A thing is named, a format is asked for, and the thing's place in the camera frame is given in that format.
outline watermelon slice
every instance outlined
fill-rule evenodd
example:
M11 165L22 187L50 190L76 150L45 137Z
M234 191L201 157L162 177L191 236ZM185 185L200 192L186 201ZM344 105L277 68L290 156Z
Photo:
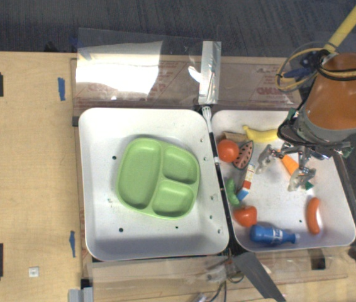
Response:
M240 147L240 154L233 161L234 167L240 170L244 170L248 163L251 161L253 152L253 141L248 141Z

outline gray carpet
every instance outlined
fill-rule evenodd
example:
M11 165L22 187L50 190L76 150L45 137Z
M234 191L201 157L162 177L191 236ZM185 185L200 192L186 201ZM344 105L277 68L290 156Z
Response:
M0 0L0 50L72 51L79 28L216 39L223 55L286 57L327 40L356 0ZM342 51L356 51L356 27ZM352 137L356 145L356 136ZM346 160L356 193L356 149Z

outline blue bottle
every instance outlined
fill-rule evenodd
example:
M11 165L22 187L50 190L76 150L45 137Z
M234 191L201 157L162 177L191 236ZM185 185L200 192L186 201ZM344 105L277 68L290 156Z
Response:
M298 234L287 233L286 231L275 227L253 225L250 231L251 241L270 245L280 245L286 242L295 244L298 238Z

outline toy bottle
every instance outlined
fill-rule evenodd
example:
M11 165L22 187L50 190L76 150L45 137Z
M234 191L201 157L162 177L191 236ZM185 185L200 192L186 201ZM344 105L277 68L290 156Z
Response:
M250 231L250 239L253 242L271 245L279 245L286 242L295 244L299 239L299 235L287 233L285 230L281 230L280 228L253 225Z
M247 173L245 174L244 181L242 183L241 190L236 194L236 197L241 202L242 205L245 205L245 197L249 194L252 178L255 174L255 166L253 164L248 164Z

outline bottle cap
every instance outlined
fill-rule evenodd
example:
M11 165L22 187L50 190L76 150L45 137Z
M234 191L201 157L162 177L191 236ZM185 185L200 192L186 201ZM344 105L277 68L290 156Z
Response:
M247 196L248 193L249 193L248 191L241 189L240 192L236 194L236 197L238 198L239 201L241 201Z

